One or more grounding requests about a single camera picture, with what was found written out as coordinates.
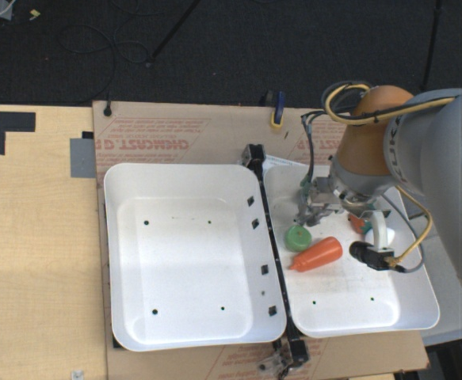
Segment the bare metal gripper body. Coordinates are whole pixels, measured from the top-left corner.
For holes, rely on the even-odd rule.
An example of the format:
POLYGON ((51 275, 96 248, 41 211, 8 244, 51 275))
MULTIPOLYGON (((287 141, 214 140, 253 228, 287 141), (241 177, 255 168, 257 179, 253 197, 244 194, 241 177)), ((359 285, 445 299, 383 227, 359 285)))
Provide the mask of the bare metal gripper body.
POLYGON ((313 215, 328 215, 332 211, 363 215, 373 209, 375 202, 374 187, 360 178, 306 176, 302 180, 302 193, 313 215))

